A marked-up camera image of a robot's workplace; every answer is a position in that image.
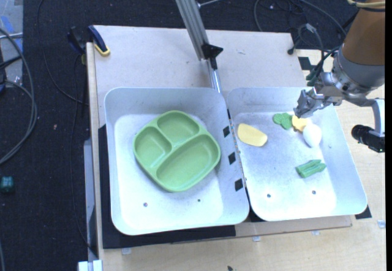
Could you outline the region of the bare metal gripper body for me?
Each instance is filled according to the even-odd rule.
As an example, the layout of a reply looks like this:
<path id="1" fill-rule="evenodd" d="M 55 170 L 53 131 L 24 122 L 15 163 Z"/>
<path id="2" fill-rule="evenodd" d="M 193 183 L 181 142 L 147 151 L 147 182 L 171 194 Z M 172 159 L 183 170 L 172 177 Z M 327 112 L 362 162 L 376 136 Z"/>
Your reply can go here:
<path id="1" fill-rule="evenodd" d="M 338 106 L 342 101 L 359 107 L 369 107 L 372 105 L 372 99 L 368 99 L 367 95 L 371 91 L 371 88 L 359 85 L 344 74 L 321 72 L 311 89 L 311 98 L 317 101 L 318 107 L 330 104 Z"/>

